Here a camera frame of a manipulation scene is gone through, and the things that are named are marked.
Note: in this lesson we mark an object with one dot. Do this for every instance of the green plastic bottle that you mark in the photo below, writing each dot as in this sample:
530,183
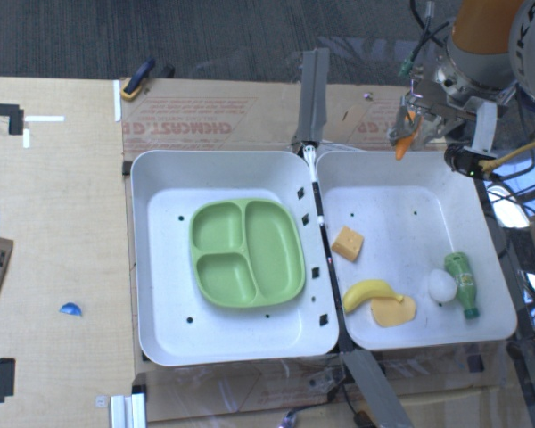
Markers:
461,279

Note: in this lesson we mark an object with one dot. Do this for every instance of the white egg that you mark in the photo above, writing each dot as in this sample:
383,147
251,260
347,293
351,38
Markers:
442,285

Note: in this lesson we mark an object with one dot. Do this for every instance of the yellow flat cheese slice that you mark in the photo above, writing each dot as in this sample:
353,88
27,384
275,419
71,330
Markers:
394,314

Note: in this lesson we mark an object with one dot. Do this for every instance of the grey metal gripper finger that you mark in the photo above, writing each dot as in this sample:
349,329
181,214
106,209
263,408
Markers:
397,127
430,127

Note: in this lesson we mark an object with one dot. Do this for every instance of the black cylinder on white bracket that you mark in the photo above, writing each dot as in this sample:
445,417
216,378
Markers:
466,158

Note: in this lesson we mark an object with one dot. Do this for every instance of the orange carrot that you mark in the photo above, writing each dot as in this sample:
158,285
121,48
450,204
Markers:
403,147

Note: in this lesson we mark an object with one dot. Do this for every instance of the brown cardboard board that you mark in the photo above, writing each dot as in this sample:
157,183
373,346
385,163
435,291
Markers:
205,118

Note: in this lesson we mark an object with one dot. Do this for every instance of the yellow cheese wedge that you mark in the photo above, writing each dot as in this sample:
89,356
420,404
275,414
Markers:
348,243

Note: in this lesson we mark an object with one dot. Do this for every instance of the yellow banana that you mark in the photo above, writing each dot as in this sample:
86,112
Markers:
365,289

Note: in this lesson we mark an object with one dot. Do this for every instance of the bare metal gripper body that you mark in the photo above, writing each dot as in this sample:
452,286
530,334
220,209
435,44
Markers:
446,98

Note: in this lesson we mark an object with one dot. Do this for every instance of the green divided plate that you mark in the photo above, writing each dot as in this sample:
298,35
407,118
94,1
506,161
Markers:
267,248

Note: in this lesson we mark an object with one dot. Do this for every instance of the white plastic tray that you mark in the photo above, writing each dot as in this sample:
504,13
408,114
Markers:
405,239
169,328

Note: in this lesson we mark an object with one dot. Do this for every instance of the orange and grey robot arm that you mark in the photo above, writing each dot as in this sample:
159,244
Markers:
486,11

